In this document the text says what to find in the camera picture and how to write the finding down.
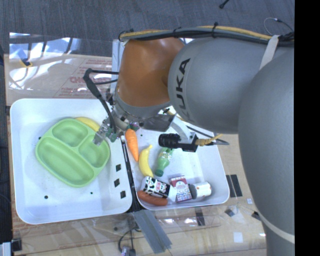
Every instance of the yellow banana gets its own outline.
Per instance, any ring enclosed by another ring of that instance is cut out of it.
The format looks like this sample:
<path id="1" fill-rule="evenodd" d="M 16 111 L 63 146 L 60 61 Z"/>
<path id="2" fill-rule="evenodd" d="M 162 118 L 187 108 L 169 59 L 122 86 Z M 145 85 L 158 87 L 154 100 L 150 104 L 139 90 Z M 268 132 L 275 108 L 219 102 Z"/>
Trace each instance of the yellow banana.
<path id="1" fill-rule="evenodd" d="M 76 119 L 78 121 L 84 123 L 85 125 L 89 126 L 95 132 L 97 132 L 100 128 L 99 124 L 97 124 L 95 121 L 93 121 L 92 119 L 90 119 L 88 117 L 77 117 Z"/>
<path id="2" fill-rule="evenodd" d="M 147 148 L 143 149 L 139 155 L 139 167 L 140 171 L 144 176 L 154 177 L 154 173 L 149 166 L 149 153 L 152 145 L 150 144 Z"/>

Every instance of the toy carrot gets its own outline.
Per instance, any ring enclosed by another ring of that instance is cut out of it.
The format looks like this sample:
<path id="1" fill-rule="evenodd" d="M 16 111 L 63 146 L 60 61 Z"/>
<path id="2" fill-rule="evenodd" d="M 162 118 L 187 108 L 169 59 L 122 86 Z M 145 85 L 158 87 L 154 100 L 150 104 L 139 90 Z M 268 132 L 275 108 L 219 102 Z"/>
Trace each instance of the toy carrot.
<path id="1" fill-rule="evenodd" d="M 138 162 L 139 160 L 139 149 L 138 149 L 138 138 L 135 130 L 129 128 L 125 131 L 126 144 L 134 158 Z"/>

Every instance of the plastic bottle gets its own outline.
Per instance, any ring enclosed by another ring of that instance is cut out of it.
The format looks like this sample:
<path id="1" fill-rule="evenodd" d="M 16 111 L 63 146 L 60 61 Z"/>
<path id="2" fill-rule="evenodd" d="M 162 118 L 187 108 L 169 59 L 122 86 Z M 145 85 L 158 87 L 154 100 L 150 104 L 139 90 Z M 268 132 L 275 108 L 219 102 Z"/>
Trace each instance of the plastic bottle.
<path id="1" fill-rule="evenodd" d="M 163 147 L 158 158 L 157 158 L 157 167 L 154 172 L 158 177 L 162 177 L 164 174 L 164 169 L 170 164 L 170 160 L 172 158 L 172 153 L 174 149 Z"/>

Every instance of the green divided plate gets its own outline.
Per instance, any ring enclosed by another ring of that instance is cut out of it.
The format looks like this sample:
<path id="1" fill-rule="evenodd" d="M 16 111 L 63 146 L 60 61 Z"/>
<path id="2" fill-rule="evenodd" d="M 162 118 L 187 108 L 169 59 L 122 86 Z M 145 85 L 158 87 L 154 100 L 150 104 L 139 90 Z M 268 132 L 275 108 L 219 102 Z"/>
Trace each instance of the green divided plate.
<path id="1" fill-rule="evenodd" d="M 55 177 L 72 187 L 92 182 L 110 158 L 104 140 L 93 143 L 95 131 L 86 124 L 65 118 L 53 125 L 35 147 L 38 161 Z"/>

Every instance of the sausage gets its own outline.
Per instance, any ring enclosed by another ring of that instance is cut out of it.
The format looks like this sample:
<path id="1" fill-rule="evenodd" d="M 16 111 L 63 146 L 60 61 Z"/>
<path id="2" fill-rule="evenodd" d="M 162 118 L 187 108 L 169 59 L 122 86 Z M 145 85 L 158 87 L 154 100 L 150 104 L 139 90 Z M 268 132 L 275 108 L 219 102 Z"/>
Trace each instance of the sausage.
<path id="1" fill-rule="evenodd" d="M 168 200 L 166 198 L 149 195 L 143 190 L 138 191 L 137 195 L 138 195 L 138 198 L 141 199 L 142 201 L 145 201 L 155 206 L 166 206 L 168 204 Z"/>

